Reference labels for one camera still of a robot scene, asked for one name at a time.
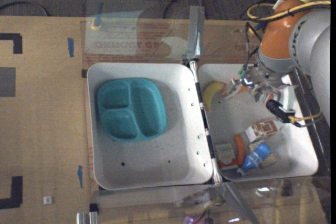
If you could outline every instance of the teal tray compartment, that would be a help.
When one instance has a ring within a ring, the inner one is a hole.
[[[108,81],[98,90],[97,104],[105,133],[116,141],[147,140],[166,129],[161,93],[149,79]]]

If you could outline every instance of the water bottle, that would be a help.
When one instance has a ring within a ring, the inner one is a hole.
[[[264,142],[260,143],[255,150],[246,156],[242,167],[238,168],[237,172],[244,176],[248,170],[258,167],[269,154],[271,154],[269,146]]]

